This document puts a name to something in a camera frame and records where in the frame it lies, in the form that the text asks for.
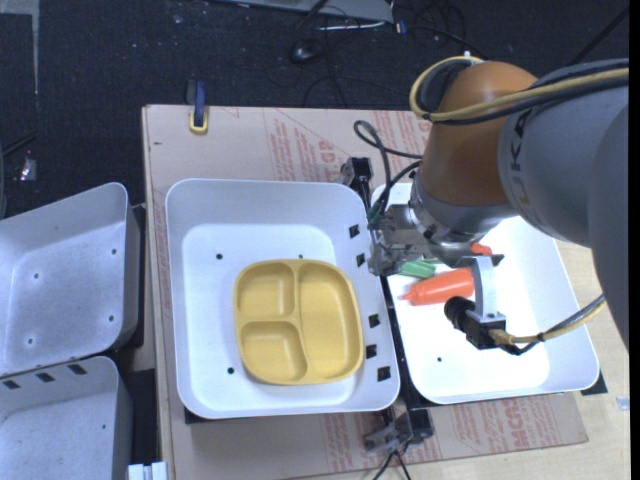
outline orange carrot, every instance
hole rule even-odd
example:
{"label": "orange carrot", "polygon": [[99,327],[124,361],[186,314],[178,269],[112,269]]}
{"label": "orange carrot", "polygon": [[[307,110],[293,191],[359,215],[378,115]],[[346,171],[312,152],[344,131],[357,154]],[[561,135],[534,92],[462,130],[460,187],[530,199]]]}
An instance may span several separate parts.
{"label": "orange carrot", "polygon": [[411,285],[402,298],[410,301],[414,306],[441,304],[456,295],[471,297],[474,290],[471,268],[464,267],[418,281]]}

